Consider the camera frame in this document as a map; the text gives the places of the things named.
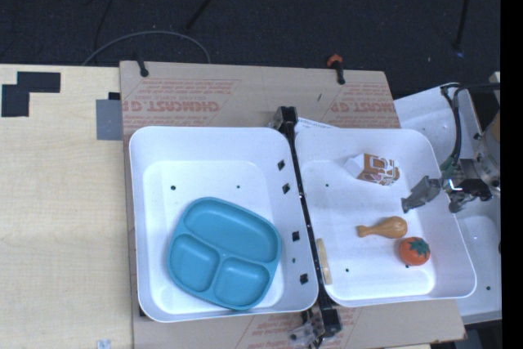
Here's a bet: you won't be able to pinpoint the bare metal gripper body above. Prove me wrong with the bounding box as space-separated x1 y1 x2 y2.
458 153 502 189

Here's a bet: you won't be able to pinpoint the tan toy chicken drumstick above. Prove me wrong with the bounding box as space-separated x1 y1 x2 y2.
355 216 409 240

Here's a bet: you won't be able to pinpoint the orange and white carton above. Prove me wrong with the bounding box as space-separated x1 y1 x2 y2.
342 153 400 187

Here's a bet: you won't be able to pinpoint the orange toy tomato green leaves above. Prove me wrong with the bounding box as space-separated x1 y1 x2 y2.
399 236 431 267

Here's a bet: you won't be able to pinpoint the white plastic tray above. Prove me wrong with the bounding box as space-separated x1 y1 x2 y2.
293 127 478 308
128 125 320 324

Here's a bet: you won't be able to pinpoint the thin black and white rod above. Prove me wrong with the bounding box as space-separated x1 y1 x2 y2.
284 122 334 314

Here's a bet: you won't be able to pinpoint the white paper sheet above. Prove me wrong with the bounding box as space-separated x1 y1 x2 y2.
294 117 341 132

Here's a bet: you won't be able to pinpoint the brown cardboard board red print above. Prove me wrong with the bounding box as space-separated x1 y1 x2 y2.
118 60 467 349

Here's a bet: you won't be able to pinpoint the blue divided plate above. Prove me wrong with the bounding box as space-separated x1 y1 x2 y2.
166 196 283 311

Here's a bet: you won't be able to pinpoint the black block with thin wires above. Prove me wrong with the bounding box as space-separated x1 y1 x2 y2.
320 306 342 337
274 105 298 132

